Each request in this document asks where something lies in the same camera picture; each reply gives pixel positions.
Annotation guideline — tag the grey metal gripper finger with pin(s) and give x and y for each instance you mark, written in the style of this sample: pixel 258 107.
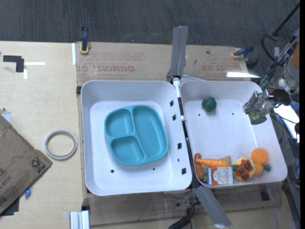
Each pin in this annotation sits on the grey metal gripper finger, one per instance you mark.
pixel 267 102
pixel 250 105

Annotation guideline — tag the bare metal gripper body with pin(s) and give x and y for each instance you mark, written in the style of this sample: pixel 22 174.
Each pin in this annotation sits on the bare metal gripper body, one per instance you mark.
pixel 283 89

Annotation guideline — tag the small green can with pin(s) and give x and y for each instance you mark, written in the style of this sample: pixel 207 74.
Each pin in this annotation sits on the small green can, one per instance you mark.
pixel 257 117

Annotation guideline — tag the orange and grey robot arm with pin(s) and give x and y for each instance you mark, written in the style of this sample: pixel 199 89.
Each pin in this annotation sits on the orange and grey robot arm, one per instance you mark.
pixel 296 56

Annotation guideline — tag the white plastic tray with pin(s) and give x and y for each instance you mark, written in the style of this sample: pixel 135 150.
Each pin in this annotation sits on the white plastic tray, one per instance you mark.
pixel 226 137
pixel 133 175

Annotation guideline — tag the green broccoli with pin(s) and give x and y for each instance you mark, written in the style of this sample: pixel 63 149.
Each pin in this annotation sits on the green broccoli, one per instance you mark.
pixel 209 104

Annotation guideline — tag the orange ball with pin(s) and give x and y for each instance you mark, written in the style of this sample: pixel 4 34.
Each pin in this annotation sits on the orange ball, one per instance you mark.
pixel 259 156

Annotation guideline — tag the brown bread slice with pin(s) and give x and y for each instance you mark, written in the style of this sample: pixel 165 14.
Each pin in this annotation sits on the brown bread slice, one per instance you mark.
pixel 226 159

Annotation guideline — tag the small orange fruit, green stem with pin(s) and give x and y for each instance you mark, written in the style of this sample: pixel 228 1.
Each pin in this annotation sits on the small orange fruit, green stem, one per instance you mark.
pixel 259 169

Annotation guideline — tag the yellow pizza slice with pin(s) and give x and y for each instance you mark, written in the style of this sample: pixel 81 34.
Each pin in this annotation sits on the yellow pizza slice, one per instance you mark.
pixel 244 169

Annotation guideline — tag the orange carrot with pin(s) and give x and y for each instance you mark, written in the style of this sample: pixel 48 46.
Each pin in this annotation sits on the orange carrot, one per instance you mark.
pixel 212 162

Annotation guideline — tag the small white and blue carton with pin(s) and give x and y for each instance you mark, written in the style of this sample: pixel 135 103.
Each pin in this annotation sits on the small white and blue carton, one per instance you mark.
pixel 220 176

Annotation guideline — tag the brown sausage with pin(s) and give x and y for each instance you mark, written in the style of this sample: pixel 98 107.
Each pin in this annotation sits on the brown sausage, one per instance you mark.
pixel 199 170

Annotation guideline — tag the brown cardboard board, red print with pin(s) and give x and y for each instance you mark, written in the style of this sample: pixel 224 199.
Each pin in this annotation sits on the brown cardboard board, red print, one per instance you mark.
pixel 152 58

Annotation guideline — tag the blue divided plate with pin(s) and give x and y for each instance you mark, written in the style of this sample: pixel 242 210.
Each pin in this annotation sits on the blue divided plate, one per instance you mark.
pixel 143 132

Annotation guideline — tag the brown paper envelope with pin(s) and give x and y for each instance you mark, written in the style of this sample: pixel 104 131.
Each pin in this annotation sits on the brown paper envelope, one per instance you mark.
pixel 16 161

